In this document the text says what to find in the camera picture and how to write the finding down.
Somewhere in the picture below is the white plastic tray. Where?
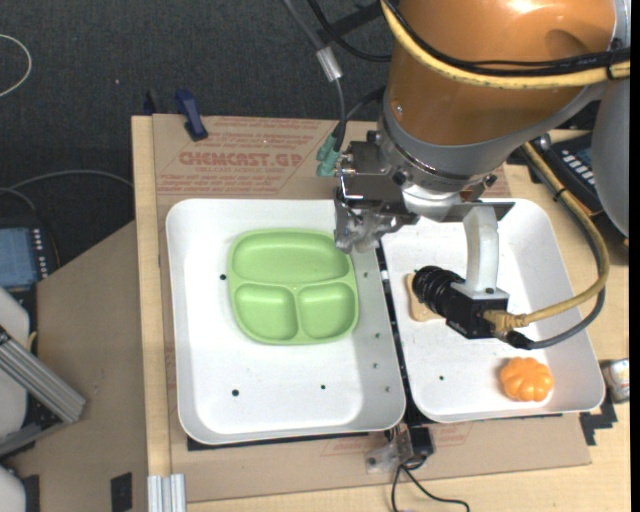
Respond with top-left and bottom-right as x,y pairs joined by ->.
379,197 -> 607,424
164,197 -> 407,446

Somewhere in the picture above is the black block with thin wires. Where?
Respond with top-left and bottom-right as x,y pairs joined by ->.
410,426 -> 435,457

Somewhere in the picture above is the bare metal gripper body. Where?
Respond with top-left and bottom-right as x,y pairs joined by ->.
333,141 -> 469,225

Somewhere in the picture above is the small white can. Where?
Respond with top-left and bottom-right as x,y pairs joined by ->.
599,358 -> 630,404

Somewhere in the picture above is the thin black and white rod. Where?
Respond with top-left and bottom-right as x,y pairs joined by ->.
374,243 -> 417,427

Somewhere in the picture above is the black cylinder on white bracket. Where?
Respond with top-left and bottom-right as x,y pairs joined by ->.
411,199 -> 516,342

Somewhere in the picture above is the orange toy pumpkin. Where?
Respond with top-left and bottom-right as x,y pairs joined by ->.
499,355 -> 555,403

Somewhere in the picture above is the green divided plate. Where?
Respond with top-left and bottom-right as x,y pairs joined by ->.
226,227 -> 361,347

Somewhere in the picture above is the tan toy bread slice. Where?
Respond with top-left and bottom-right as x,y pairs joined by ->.
404,272 -> 447,322

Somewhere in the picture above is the brown cardboard board red print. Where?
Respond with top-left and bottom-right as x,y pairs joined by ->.
151,113 -> 594,504

